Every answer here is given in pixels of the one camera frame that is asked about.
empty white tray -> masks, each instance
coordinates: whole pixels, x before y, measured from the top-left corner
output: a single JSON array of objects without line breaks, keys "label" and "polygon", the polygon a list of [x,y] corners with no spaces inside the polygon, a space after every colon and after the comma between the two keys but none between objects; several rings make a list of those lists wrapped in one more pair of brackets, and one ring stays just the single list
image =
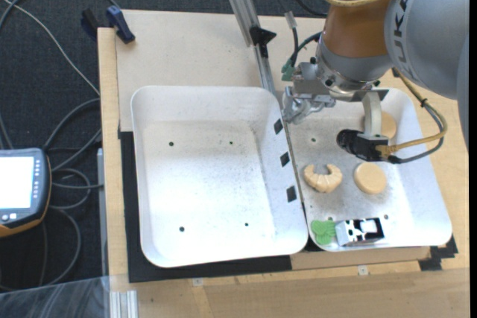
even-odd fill
[{"label": "empty white tray", "polygon": [[[422,138],[414,105],[407,94],[390,89],[382,109],[397,122],[397,134],[390,144]],[[333,108],[310,115],[302,124],[289,126],[309,226],[313,220],[379,217],[385,234],[384,239],[362,247],[340,247],[336,239],[330,245],[320,246],[310,227],[313,241],[329,251],[445,244],[451,237],[452,224],[428,156],[402,165],[377,162],[388,178],[381,194],[365,194],[356,186],[353,171],[363,161],[342,150],[336,144],[336,136],[343,129],[362,131],[363,121],[361,103],[337,102]],[[426,150],[420,144],[396,155],[406,158]],[[341,169],[343,181],[332,193],[321,194],[305,183],[303,169],[313,164],[317,173],[324,174],[328,163]]]},{"label": "empty white tray", "polygon": [[141,246],[151,263],[288,255],[306,245],[281,112],[269,92],[146,86],[131,112]]}]

blue clamp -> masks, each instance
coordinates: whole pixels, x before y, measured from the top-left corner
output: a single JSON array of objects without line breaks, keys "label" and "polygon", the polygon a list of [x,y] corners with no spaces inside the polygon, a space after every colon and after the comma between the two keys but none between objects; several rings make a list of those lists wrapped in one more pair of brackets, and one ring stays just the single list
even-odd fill
[{"label": "blue clamp", "polygon": [[119,8],[117,8],[115,5],[108,7],[106,11],[106,17],[110,21],[111,27],[118,28],[116,34],[124,44],[128,44],[135,40],[136,37],[132,34],[129,27],[127,26],[124,15]]}]

black bracket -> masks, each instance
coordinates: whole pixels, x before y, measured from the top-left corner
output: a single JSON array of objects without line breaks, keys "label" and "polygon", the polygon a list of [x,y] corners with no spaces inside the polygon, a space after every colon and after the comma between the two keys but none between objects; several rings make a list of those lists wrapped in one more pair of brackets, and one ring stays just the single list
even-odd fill
[{"label": "black bracket", "polygon": [[444,247],[431,247],[431,258],[419,260],[419,266],[422,271],[425,270],[442,270],[440,261],[442,258],[454,258],[458,253],[457,245],[455,245],[454,235]]},{"label": "black bracket", "polygon": [[253,44],[259,46],[260,54],[264,58],[268,58],[267,44],[276,36],[274,32],[261,29],[258,25],[252,25],[250,27],[250,37]]}]

wooden table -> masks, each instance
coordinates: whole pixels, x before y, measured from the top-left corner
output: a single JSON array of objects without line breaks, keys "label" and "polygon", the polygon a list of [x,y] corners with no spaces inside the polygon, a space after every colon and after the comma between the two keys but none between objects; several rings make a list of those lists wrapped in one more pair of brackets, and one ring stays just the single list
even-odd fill
[{"label": "wooden table", "polygon": [[[111,288],[136,289],[140,317],[470,315],[468,154],[456,102],[425,90],[423,94],[449,122],[443,147],[431,157],[458,248],[454,258],[442,259],[443,270],[421,271],[418,260],[431,258],[429,247],[300,252],[292,255],[289,272],[130,284],[118,131],[131,129],[127,113],[132,92],[148,84],[259,86],[259,78],[233,15],[132,10],[124,14],[136,35],[134,43],[123,45],[113,29],[98,31],[107,251]],[[283,89],[279,69],[292,49],[291,32],[283,18],[260,20],[263,28],[278,33],[269,53],[275,85]],[[323,20],[298,19],[300,38],[322,26]],[[314,49],[303,50],[299,60],[309,59]],[[133,73],[124,70],[131,60]],[[160,65],[169,62],[174,62],[174,70]],[[209,70],[220,66],[229,71],[228,77],[220,70]],[[238,74],[234,74],[235,66],[242,66]],[[382,84],[404,89],[391,73],[382,78]],[[435,133],[433,120],[417,102],[415,106],[423,135]]]}]

black carpet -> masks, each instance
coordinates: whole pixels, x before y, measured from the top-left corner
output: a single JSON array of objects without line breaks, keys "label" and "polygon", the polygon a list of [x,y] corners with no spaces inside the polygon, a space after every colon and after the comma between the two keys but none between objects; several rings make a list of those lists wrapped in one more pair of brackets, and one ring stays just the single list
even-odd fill
[{"label": "black carpet", "polygon": [[[228,0],[116,0],[122,8],[173,10],[202,13],[231,13]],[[254,0],[257,13],[280,15],[276,0]],[[321,0],[303,0],[326,12]],[[308,16],[292,0],[284,2],[295,16]],[[80,26],[81,12],[91,9],[102,25],[107,25],[105,0],[24,0],[20,4],[44,22],[78,68],[97,86],[98,67],[95,42]],[[0,13],[6,9],[0,0]],[[15,147],[39,147],[58,122],[77,105],[96,94],[71,69],[48,35],[25,14],[13,11],[0,30],[0,113]],[[83,146],[100,127],[97,107],[85,109],[65,126],[50,152],[53,164],[60,163]],[[92,183],[97,180],[96,152],[99,142],[80,156],[72,167],[83,171]],[[79,179],[64,180],[81,185]],[[54,204],[72,204],[84,191],[53,190]],[[62,281],[88,279],[101,275],[98,197],[93,191],[81,207],[69,214],[78,222],[82,248],[75,266]],[[71,224],[50,211],[45,219],[48,233],[48,260],[44,283],[58,277],[75,253],[76,237]],[[0,240],[0,284],[24,288],[38,285],[43,254],[42,228],[17,237]]]}]

